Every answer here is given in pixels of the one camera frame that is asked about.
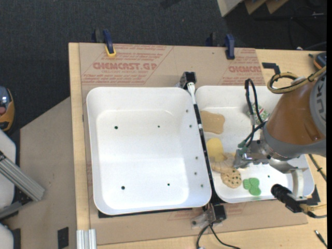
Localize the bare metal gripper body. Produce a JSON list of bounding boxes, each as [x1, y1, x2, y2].
[[241, 139, 291, 167]]

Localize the beige ridged pastry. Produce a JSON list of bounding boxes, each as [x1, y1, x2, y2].
[[209, 152, 237, 175]]

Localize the chocolate chip biscuit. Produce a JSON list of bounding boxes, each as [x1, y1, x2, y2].
[[220, 168, 242, 189]]

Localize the green toy grapes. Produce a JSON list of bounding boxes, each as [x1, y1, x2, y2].
[[242, 177, 262, 197]]

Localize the yellow rounded toy food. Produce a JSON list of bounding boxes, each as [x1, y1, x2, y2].
[[206, 137, 225, 163]]

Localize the white and green packet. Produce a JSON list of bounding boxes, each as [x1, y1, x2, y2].
[[246, 103, 271, 126]]

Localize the tan bread slice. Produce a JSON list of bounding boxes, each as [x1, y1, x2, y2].
[[199, 110, 226, 135]]

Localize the thin black and white rod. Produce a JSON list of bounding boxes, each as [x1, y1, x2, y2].
[[187, 82, 216, 205]]

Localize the white plastic tray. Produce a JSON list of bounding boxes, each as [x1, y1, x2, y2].
[[86, 86, 213, 216], [194, 85, 316, 204]]

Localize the brown cardboard board red print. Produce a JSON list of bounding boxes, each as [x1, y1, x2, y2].
[[78, 43, 316, 245]]

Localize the black cylinder on white bracket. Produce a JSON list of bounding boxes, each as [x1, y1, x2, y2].
[[270, 167, 310, 214]]

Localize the black block with thin wires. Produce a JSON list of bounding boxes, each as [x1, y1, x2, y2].
[[210, 203, 227, 223], [181, 71, 197, 87]]

